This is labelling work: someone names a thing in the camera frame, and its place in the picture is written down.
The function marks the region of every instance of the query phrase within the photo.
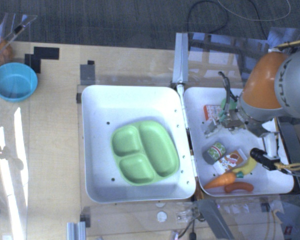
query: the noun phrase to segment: black camera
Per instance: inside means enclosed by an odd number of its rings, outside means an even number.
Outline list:
[[[269,171],[277,170],[275,163],[280,163],[278,156],[270,157],[267,152],[256,147],[251,149],[250,156]]]

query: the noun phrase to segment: sausage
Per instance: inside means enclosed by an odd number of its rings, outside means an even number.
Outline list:
[[[224,191],[226,193],[230,193],[234,190],[246,190],[248,192],[251,192],[252,190],[254,190],[254,186],[247,182],[234,182],[224,187]]]

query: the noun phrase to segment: gray floor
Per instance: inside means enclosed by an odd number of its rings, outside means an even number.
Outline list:
[[[38,15],[31,26],[34,42],[174,49],[176,32],[209,33],[225,23],[225,12],[204,2],[191,11],[187,29],[189,10],[197,1],[201,0],[0,0],[0,12]],[[244,17],[257,18],[248,0],[221,1]],[[261,19],[288,12],[286,0],[252,1]],[[266,35],[272,26],[300,28],[300,0],[289,2],[287,17],[261,23]],[[229,13],[226,26],[215,34],[265,39],[261,24]]]

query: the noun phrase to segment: blue bowl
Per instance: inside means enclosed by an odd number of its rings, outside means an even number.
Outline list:
[[[8,102],[20,102],[34,93],[38,78],[34,70],[22,63],[0,66],[0,97]]]

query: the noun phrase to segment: wooden surface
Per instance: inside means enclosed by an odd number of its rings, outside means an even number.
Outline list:
[[[41,60],[37,90],[27,101],[20,103],[23,106],[24,139],[28,148],[27,239],[66,239],[67,223],[79,222],[79,216],[86,207],[90,207],[95,218],[103,223],[87,229],[88,240],[101,235],[104,240],[167,240],[171,230],[182,231],[187,224],[177,222],[176,212],[182,211],[182,208],[174,202],[167,203],[163,208],[158,208],[155,203],[146,203],[140,210],[134,209],[136,206],[133,204],[127,204],[121,206],[121,212],[117,213],[115,204],[100,206],[87,199],[81,187],[83,168],[80,167],[82,157],[76,103],[80,64],[86,64],[87,60],[95,61],[99,80],[111,81],[116,75],[119,80],[135,83],[146,76],[147,82],[155,75],[163,79],[163,83],[172,76],[174,52],[14,42],[15,60],[22,61],[24,53],[33,53],[34,46],[60,48],[60,58]],[[168,214],[166,223],[157,221],[156,214],[160,210]],[[255,220],[243,222],[239,219],[249,216],[254,216]],[[9,216],[1,217],[1,225],[9,223],[5,223],[8,219]],[[225,214],[225,219],[236,239],[273,239],[272,231],[275,231],[274,239],[283,239],[280,225],[269,220],[264,213],[244,214],[243,217],[240,214]],[[207,222],[198,223],[196,228],[198,239],[215,239]],[[263,234],[255,238],[257,229],[264,229],[264,232],[269,229],[269,237]]]

